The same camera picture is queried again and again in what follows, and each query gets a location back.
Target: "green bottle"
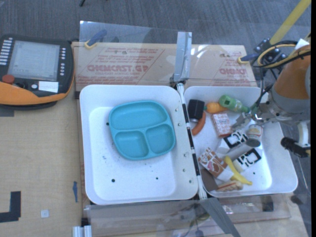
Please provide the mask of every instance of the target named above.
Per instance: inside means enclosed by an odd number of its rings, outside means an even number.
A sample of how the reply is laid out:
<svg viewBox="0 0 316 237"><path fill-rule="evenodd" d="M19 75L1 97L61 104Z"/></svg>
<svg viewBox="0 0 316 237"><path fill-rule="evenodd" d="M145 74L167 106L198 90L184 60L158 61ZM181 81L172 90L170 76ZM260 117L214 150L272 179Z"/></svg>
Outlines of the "green bottle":
<svg viewBox="0 0 316 237"><path fill-rule="evenodd" d="M218 102L221 106L236 113L248 113L250 111L249 107L243 105L238 99L228 95L221 96Z"/></svg>

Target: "can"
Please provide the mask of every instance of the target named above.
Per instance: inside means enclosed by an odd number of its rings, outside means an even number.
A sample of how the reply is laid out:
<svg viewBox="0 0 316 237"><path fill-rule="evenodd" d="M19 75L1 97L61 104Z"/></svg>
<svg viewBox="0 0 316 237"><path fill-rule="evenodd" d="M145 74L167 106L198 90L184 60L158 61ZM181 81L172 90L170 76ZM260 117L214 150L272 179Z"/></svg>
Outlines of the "can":
<svg viewBox="0 0 316 237"><path fill-rule="evenodd" d="M250 147L256 148L261 145L261 138L263 133L263 127L258 124L251 124L246 132L248 140L246 144Z"/></svg>

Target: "blue plate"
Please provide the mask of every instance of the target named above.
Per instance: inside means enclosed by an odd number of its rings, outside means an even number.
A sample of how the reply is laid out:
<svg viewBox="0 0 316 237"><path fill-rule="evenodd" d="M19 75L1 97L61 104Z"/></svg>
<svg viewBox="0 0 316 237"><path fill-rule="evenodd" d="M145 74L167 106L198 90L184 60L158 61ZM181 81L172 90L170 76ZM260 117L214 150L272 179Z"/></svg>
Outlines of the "blue plate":
<svg viewBox="0 0 316 237"><path fill-rule="evenodd" d="M115 106L109 127L118 152L130 160L164 155L175 145L175 133L164 106L151 100Z"/></svg>

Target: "white plastic tray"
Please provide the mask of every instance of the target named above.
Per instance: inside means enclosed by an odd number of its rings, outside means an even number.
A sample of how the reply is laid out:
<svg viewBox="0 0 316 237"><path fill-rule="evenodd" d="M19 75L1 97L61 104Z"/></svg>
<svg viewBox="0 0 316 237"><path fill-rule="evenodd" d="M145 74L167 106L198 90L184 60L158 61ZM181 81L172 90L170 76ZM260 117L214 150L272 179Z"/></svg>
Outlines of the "white plastic tray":
<svg viewBox="0 0 316 237"><path fill-rule="evenodd" d="M260 88L256 87L216 87L216 86L192 86L189 87L184 95L186 103L190 99L199 99L208 102L218 102L219 98L224 95L230 95L239 99L244 105L251 106L260 95ZM231 124L234 124L239 114L227 112ZM202 131L193 137L196 155L199 156L207 147L216 152L220 140L214 130L210 114L206 114L206 123ZM298 180L291 160L289 151L284 149L280 142L283 138L283 132L279 123L267 123L264 125L261 145L258 149L262 152L262 159L245 170L242 174L253 184L243 185L240 191L229 192L209 192L210 195L218 198L252 196L274 193L288 193L296 189ZM247 145L240 147L225 154L234 160L242 153L251 149Z"/></svg>
<svg viewBox="0 0 316 237"><path fill-rule="evenodd" d="M165 155L135 161L117 152L106 123L113 107L140 100L154 100L166 108L176 145ZM185 200L197 193L196 171L176 90L168 86L89 85L80 93L80 111L85 189L93 203Z"/></svg>

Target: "yellow pole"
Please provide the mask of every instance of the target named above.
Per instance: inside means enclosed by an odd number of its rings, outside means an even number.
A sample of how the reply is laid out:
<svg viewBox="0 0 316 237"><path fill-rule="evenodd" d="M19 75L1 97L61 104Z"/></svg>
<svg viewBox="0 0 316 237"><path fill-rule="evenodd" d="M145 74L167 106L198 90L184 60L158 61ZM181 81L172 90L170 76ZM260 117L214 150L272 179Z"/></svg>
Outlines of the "yellow pole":
<svg viewBox="0 0 316 237"><path fill-rule="evenodd" d="M277 32L270 39L270 44L275 44L279 42L284 35L290 30L292 25L299 19L299 17L303 14L306 8L311 4L312 0L301 0L296 7L293 9L291 14L287 17L287 19L283 22Z"/></svg>

